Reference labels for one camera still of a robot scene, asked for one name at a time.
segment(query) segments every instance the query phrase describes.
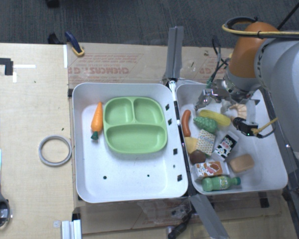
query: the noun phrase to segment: white plastic tray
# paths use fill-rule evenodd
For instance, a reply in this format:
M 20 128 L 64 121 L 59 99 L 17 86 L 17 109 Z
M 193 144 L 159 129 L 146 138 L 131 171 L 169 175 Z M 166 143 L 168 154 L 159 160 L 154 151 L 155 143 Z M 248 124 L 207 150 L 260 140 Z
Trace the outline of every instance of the white plastic tray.
M 91 120 L 98 102 L 115 97 L 138 96 L 156 100 L 164 111 L 167 144 L 155 153 L 119 154 L 91 137 Z M 181 197 L 188 178 L 178 134 L 171 91 L 161 84 L 82 83 L 72 95 L 76 187 L 89 203 Z
M 183 84 L 176 89 L 180 116 L 183 115 L 185 110 L 190 110 L 192 113 L 192 116 L 189 120 L 189 128 L 191 130 L 192 137 L 197 137 L 199 131 L 197 126 L 193 123 L 193 116 L 196 114 L 194 110 L 194 103 L 197 102 L 198 96 L 205 86 L 205 84 Z M 262 127 L 267 124 L 270 119 L 261 92 L 256 91 L 253 99 L 260 100 L 260 102 L 256 105 L 255 122 L 259 124 L 259 127 Z M 212 103 L 209 104 L 205 109 L 220 113 L 220 108 L 221 104 L 217 104 L 215 101 L 212 101 Z M 228 110 L 226 114 L 229 116 L 236 115 L 234 110 Z M 288 176 L 274 134 L 271 134 L 263 139 L 258 139 L 253 136 L 245 136 L 240 131 L 237 131 L 231 124 L 230 126 L 222 128 L 217 132 L 215 144 L 222 140 L 228 130 L 234 132 L 239 137 L 239 141 L 230 152 L 226 162 L 229 162 L 232 158 L 248 153 L 252 156 L 255 166 L 250 170 L 237 174 L 235 174 L 229 166 L 230 177 L 239 176 L 241 178 L 241 185 L 233 186 L 228 190 L 222 191 L 203 191 L 201 183 L 194 181 L 192 176 L 195 189 L 205 195 L 218 195 L 278 190 L 284 188 L 288 182 Z M 271 130 L 272 127 L 269 126 L 261 134 L 265 135 Z

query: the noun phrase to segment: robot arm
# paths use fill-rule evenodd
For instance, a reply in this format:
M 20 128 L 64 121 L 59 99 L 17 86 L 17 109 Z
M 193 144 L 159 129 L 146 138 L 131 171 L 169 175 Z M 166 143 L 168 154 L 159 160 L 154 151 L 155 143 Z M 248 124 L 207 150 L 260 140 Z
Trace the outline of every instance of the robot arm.
M 233 30 L 237 23 L 249 25 L 244 31 Z M 280 32 L 248 17 L 231 19 L 223 29 L 240 37 L 224 79 L 208 85 L 195 109 L 214 98 L 217 102 L 227 101 L 222 108 L 225 112 L 233 104 L 246 104 L 256 90 L 264 88 L 271 95 L 285 136 L 299 152 L 299 31 Z

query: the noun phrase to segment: green bottle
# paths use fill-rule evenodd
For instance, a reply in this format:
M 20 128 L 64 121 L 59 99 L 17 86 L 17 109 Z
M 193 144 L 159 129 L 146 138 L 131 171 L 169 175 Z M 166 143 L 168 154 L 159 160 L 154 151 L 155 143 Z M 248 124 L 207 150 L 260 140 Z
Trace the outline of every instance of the green bottle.
M 202 186 L 204 191 L 213 190 L 226 190 L 232 185 L 240 185 L 241 181 L 239 177 L 230 178 L 228 176 L 215 176 L 207 177 L 202 180 Z

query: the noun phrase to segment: brown ball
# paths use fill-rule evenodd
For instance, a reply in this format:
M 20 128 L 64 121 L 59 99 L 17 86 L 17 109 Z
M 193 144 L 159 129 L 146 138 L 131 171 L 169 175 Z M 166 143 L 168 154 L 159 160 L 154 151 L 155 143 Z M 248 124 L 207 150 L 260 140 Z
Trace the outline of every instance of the brown ball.
M 200 151 L 200 150 L 194 150 L 190 155 L 189 155 L 189 160 L 193 164 L 197 163 L 203 163 L 206 160 L 206 153 Z

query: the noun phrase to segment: toy sausage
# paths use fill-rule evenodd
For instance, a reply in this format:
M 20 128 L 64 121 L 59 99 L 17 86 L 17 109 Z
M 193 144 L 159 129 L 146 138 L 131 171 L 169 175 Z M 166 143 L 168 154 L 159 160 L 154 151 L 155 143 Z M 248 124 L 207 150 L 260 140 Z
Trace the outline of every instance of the toy sausage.
M 181 118 L 181 128 L 183 130 L 184 137 L 190 137 L 190 130 L 188 125 L 190 115 L 190 110 L 185 110 Z

